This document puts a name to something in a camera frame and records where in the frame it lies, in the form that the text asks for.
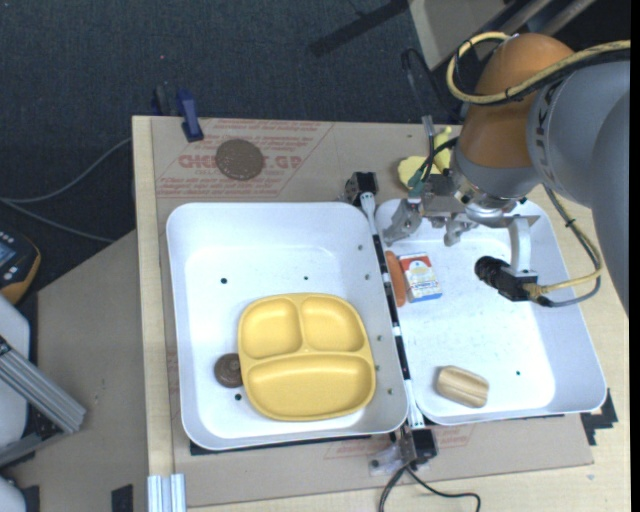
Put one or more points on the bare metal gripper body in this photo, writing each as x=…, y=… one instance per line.
x=445, y=197

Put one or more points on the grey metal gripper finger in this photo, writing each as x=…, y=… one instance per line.
x=452, y=229
x=402, y=220

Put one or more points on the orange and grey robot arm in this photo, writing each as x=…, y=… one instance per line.
x=505, y=125

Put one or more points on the yellow banana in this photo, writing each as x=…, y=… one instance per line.
x=414, y=169

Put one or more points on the red and white carton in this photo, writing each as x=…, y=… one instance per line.
x=421, y=277

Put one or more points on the orange sausage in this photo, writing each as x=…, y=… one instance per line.
x=397, y=282

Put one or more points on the thin black and white rod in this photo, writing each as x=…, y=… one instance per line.
x=395, y=320

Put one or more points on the brown cardboard board, red print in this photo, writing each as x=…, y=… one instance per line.
x=310, y=150

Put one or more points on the white plastic tray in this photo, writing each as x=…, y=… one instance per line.
x=490, y=340
x=280, y=240

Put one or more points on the tan bread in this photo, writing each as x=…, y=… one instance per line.
x=461, y=386

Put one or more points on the yellow divided plate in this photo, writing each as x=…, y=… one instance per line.
x=305, y=357

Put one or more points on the large brown biscuit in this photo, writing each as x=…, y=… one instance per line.
x=239, y=160

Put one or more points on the small brown doughnut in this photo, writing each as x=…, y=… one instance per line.
x=227, y=371

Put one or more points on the black cylinder on white bracket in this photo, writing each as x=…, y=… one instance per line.
x=515, y=282

